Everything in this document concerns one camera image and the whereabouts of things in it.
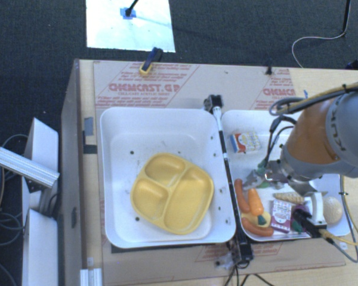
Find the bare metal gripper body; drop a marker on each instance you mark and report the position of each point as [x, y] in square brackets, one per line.
[277, 171]

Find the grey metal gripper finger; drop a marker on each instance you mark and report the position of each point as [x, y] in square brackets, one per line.
[253, 179]
[279, 185]

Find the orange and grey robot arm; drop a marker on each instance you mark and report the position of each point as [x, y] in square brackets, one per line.
[322, 133]

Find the green broccoli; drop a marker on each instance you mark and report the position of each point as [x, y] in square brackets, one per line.
[265, 185]

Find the beige ice cream cone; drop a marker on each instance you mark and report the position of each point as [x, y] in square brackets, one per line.
[289, 197]

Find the white plastic tray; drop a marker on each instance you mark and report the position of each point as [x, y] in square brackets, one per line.
[250, 162]
[155, 130]

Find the orange sausage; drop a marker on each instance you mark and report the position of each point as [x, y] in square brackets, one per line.
[256, 230]
[241, 197]

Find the orange carrot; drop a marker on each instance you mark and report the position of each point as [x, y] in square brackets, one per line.
[255, 203]

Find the purple grapes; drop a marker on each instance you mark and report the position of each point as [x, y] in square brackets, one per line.
[296, 216]

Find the white blue red carton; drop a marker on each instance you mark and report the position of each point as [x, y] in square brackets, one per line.
[245, 141]

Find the yellow banana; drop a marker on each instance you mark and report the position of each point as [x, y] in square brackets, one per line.
[250, 219]

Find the thin black and white rod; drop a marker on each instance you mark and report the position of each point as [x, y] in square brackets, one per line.
[223, 147]

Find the beige round bread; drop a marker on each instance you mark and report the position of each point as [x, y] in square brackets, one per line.
[332, 209]

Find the yellow divided plate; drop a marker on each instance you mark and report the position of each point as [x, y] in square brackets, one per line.
[170, 195]

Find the brown cardboard board red print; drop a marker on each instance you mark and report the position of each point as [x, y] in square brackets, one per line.
[167, 82]

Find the black cylinder on white bracket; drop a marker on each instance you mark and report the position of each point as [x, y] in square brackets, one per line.
[314, 210]

